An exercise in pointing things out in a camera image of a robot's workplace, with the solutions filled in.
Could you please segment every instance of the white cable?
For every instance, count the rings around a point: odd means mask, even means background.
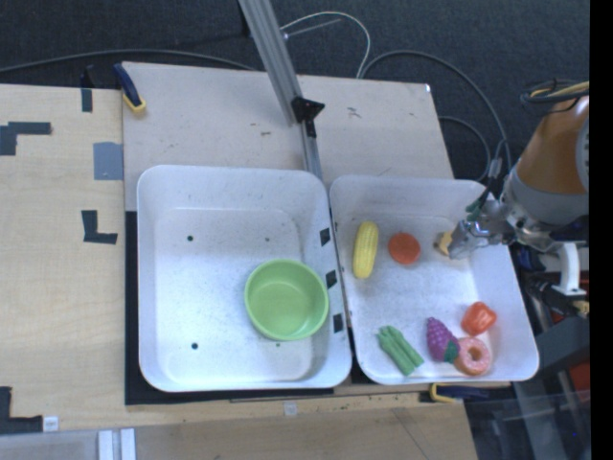
[[[368,59],[368,56],[371,53],[371,35],[369,34],[364,24],[362,24],[359,20],[357,20],[352,15],[349,15],[348,13],[344,13],[342,11],[318,11],[317,13],[312,13],[311,15],[305,15],[304,17],[300,17],[299,19],[289,22],[281,26],[280,30],[284,31],[285,29],[295,26],[296,24],[299,24],[300,22],[304,22],[305,20],[308,20],[314,17],[319,17],[321,15],[340,15],[342,17],[348,18],[352,20],[353,22],[355,22],[358,26],[360,26],[360,28],[364,32],[364,35],[366,36],[366,52],[364,53],[362,62],[360,63],[359,68],[357,69],[357,74],[355,75],[357,78],[359,78],[362,75],[362,69],[364,68],[364,65],[366,64],[366,60]]]

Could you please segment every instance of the yellow corn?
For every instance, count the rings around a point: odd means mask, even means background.
[[[375,265],[379,229],[373,221],[362,221],[355,234],[353,245],[353,275],[358,279],[368,278]]]

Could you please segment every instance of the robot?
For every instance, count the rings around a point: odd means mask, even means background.
[[[504,180],[501,194],[489,189],[439,247],[451,259],[490,244],[516,242],[537,255],[559,259],[560,281],[533,276],[526,291],[561,314],[587,316],[579,288],[579,249],[589,247],[589,82],[562,89],[536,89],[526,96],[548,105],[528,146]]]

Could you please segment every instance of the toy vegetable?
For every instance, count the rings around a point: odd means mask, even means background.
[[[496,312],[485,303],[475,302],[466,310],[460,325],[467,334],[478,335],[493,326],[497,318]]]

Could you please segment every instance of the orange disc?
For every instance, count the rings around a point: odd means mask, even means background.
[[[387,249],[394,261],[402,265],[411,265],[421,254],[421,246],[418,240],[405,232],[398,232],[393,235],[387,244]]]

